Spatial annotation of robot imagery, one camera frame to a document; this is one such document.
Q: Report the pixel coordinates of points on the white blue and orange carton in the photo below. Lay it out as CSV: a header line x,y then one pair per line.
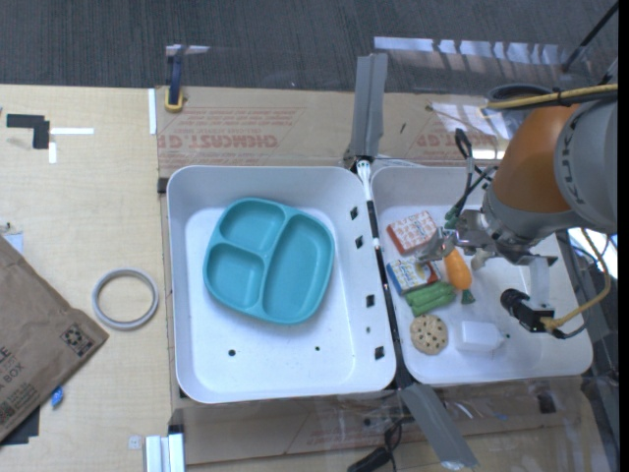
x,y
408,276

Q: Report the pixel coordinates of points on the brown paper bag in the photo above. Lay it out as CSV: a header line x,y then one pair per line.
x,y
34,327

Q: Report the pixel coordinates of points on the brown cardboard board red print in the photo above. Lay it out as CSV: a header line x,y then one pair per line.
x,y
255,131

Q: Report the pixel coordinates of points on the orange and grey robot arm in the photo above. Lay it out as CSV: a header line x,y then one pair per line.
x,y
533,165

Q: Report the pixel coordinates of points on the white plastic tray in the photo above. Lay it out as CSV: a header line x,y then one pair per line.
x,y
275,362
521,362

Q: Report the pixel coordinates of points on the tan chocolate chip biscuit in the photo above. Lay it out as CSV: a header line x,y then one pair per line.
x,y
429,334

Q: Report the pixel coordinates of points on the white plastic bottle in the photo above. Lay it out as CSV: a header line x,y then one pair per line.
x,y
476,337

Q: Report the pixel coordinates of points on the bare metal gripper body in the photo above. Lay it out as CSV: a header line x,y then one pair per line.
x,y
479,231

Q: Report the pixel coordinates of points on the black cylinder on white bracket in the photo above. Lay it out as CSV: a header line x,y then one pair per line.
x,y
526,310

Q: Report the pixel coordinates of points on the small blue packet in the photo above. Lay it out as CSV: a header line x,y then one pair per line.
x,y
57,396

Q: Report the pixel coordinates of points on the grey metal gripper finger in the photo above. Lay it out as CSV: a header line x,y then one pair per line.
x,y
481,258
435,246

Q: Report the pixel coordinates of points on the blue divided plate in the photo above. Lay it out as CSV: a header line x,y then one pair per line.
x,y
295,263

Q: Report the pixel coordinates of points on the orange carrot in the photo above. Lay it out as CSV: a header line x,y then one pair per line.
x,y
458,271

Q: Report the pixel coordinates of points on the green bean pods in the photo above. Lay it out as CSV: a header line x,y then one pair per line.
x,y
430,299

